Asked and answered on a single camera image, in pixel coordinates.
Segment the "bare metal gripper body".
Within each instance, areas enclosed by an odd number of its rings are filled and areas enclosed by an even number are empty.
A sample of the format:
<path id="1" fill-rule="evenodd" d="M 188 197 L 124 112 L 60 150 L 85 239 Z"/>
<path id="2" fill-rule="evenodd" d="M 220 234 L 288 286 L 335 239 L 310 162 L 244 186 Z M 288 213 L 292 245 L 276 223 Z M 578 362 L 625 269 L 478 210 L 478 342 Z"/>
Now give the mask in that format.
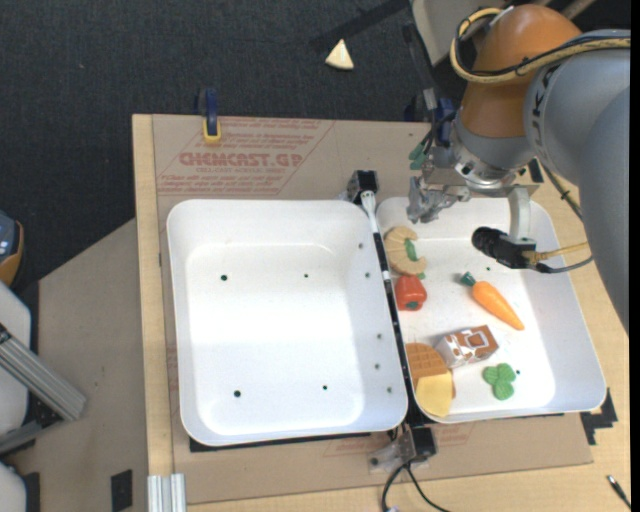
<path id="1" fill-rule="evenodd" d="M 472 195 L 501 197 L 514 180 L 516 157 L 466 147 L 430 147 L 419 150 L 424 188 L 466 188 Z"/>

